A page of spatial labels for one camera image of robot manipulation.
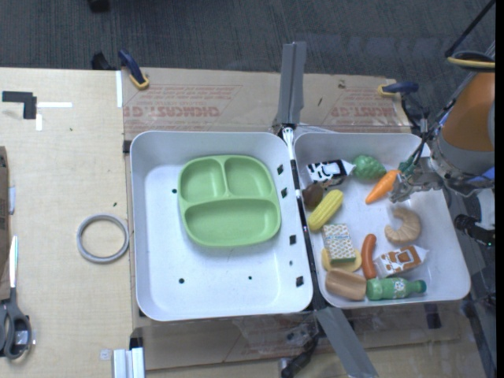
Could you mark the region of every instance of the blue clamp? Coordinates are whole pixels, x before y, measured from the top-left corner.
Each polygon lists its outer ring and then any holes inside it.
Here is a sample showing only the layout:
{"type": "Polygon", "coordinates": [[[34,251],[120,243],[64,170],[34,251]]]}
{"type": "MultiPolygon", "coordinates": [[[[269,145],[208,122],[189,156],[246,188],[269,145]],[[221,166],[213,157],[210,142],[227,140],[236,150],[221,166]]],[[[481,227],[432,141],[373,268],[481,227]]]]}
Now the blue clamp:
{"type": "Polygon", "coordinates": [[[129,69],[129,78],[132,80],[134,85],[139,90],[144,90],[145,88],[147,88],[147,86],[149,85],[149,79],[144,76],[144,74],[140,70],[140,67],[136,64],[135,59],[130,55],[130,53],[125,49],[121,49],[119,50],[119,58],[121,64],[129,69]]]}
{"type": "Polygon", "coordinates": [[[378,93],[383,97],[393,97],[398,92],[401,94],[411,94],[418,91],[418,84],[413,81],[402,81],[394,84],[381,84],[378,86],[378,93]]]}

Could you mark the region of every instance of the white plastic container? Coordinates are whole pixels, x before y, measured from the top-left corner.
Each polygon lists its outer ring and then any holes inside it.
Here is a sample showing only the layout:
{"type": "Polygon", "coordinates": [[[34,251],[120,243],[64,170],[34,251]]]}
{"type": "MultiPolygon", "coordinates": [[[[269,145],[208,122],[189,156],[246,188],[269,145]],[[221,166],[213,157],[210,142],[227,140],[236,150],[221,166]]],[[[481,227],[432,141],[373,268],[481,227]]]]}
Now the white plastic container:
{"type": "MultiPolygon", "coordinates": [[[[310,163],[343,159],[352,161],[359,154],[367,154],[380,161],[387,170],[398,168],[417,148],[420,139],[404,133],[306,133],[295,141],[295,156],[301,188],[308,186],[306,166],[310,163]]],[[[423,155],[429,155],[428,148],[423,155]]],[[[324,242],[321,232],[310,233],[313,255],[317,266],[319,287],[322,295],[339,308],[363,308],[389,306],[412,302],[439,302],[463,298],[470,289],[471,279],[454,230],[447,202],[442,191],[417,192],[404,202],[392,204],[383,198],[369,205],[365,197],[375,182],[363,183],[348,177],[338,186],[344,194],[342,207],[327,224],[345,223],[348,226],[354,247],[361,249],[367,234],[376,235],[373,258],[397,250],[400,246],[389,243],[384,228],[389,224],[394,229],[402,221],[392,214],[397,206],[404,206],[418,214],[421,220],[420,236],[411,243],[428,250],[424,264],[398,276],[408,280],[424,280],[427,291],[404,299],[351,301],[334,295],[325,288],[326,271],[322,267],[321,254],[324,242]]]]}
{"type": "Polygon", "coordinates": [[[137,301],[149,318],[293,313],[309,305],[313,282],[290,158],[280,138],[270,133],[144,132],[133,140],[130,155],[137,301]],[[249,155],[268,168],[282,217],[280,230],[268,241],[204,247],[185,232],[173,192],[179,172],[190,160],[217,154],[249,155]]]}
{"type": "MultiPolygon", "coordinates": [[[[392,169],[419,142],[410,134],[305,133],[295,141],[301,187],[309,184],[305,167],[311,162],[352,161],[367,154],[392,169]]],[[[150,319],[181,321],[306,309],[313,297],[313,281],[290,158],[279,137],[256,132],[144,132],[133,140],[130,153],[137,302],[150,319]],[[176,191],[173,193],[179,172],[190,160],[220,154],[257,158],[270,171],[281,212],[280,230],[270,240],[251,246],[204,247],[193,243],[184,231],[176,191]]],[[[416,193],[394,205],[386,198],[366,205],[364,199],[372,186],[347,178],[339,186],[345,195],[343,206],[328,223],[347,224],[359,250],[365,235],[374,233],[374,254],[378,256],[397,249],[384,236],[386,224],[400,225],[392,216],[393,209],[411,208],[422,223],[422,232],[413,243],[427,249],[428,257],[423,265],[401,276],[425,280],[427,291],[384,301],[351,301],[333,295],[324,284],[321,233],[310,233],[315,283],[328,303],[351,309],[463,298],[469,292],[470,276],[442,191],[416,193]]]]}

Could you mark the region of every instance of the black cable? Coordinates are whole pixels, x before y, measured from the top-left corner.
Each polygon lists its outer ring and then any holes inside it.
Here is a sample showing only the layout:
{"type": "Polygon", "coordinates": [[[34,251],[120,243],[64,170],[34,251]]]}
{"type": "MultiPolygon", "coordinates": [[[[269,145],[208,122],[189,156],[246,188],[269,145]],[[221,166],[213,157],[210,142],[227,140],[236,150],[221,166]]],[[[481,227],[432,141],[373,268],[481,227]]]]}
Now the black cable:
{"type": "Polygon", "coordinates": [[[444,53],[444,57],[451,56],[455,49],[458,48],[458,45],[462,43],[462,41],[467,37],[467,35],[477,26],[477,24],[481,21],[481,19],[485,16],[488,10],[495,4],[495,0],[490,0],[488,4],[481,10],[478,16],[472,21],[472,23],[467,27],[467,29],[462,32],[462,35],[455,41],[455,43],[444,53]]]}

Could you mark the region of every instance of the chair wheel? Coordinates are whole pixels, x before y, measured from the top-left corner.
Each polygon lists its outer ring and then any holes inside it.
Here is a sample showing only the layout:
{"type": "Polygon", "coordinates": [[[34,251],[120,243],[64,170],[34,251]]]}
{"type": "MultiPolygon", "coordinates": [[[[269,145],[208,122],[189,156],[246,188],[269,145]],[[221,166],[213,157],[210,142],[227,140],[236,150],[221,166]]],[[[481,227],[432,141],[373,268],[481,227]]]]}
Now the chair wheel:
{"type": "Polygon", "coordinates": [[[109,0],[87,0],[93,13],[103,13],[110,8],[109,0]]]}

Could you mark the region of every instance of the toy carrot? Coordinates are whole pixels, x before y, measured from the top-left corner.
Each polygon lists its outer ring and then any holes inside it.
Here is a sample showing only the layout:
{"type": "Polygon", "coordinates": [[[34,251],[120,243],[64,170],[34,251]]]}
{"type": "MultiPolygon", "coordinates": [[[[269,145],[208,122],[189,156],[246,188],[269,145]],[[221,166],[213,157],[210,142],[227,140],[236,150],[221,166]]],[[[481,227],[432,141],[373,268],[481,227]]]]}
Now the toy carrot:
{"type": "Polygon", "coordinates": [[[373,203],[391,191],[394,186],[395,176],[399,173],[401,173],[401,171],[398,169],[391,169],[383,175],[374,188],[369,192],[368,197],[365,198],[365,203],[367,205],[373,203]]]}

